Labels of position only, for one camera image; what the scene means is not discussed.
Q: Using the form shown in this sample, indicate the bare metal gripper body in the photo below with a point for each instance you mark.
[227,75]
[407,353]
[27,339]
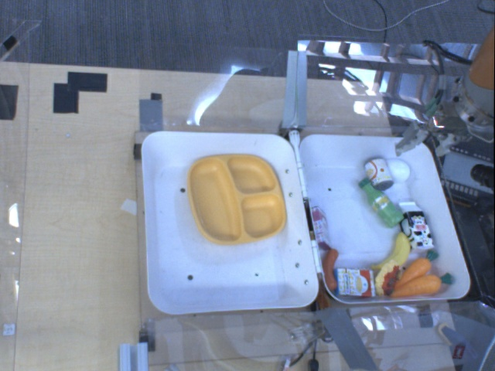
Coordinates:
[470,120]

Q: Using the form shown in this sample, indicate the pink packet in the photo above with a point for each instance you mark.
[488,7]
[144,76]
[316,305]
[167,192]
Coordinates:
[320,226]

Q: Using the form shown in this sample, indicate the yellow banana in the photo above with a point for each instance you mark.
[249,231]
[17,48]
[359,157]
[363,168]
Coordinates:
[402,247]

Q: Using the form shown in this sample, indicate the orange carrot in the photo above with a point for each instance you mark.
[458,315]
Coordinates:
[415,269]
[419,285]

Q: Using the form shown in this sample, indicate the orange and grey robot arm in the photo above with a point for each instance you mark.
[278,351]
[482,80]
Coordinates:
[484,68]

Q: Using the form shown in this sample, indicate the white egg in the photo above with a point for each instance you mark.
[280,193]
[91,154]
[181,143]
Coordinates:
[400,169]

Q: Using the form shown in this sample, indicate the green bottle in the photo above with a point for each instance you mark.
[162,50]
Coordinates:
[383,205]

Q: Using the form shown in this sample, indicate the yellow and red pizza slice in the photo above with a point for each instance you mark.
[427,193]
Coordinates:
[384,278]

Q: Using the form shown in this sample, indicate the white plastic tray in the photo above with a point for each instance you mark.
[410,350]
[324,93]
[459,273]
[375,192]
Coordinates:
[174,276]
[348,207]

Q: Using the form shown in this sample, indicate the brown sausage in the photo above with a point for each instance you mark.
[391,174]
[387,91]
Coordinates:
[330,269]

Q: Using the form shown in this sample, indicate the orange and white carton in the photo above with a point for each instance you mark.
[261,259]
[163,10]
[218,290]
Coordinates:
[354,282]

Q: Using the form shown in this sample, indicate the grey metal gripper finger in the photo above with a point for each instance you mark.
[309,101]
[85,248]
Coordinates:
[410,138]
[450,143]

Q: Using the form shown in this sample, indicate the black cylinder on white bracket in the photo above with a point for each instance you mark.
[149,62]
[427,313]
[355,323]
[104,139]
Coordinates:
[483,174]

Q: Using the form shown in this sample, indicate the white cow print carton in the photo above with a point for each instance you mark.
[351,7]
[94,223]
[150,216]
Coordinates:
[417,228]

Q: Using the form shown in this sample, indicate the yellow divided plate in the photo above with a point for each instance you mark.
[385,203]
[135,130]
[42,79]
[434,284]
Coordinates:
[210,199]

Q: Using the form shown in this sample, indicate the white and orange can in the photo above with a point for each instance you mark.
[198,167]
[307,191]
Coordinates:
[377,170]

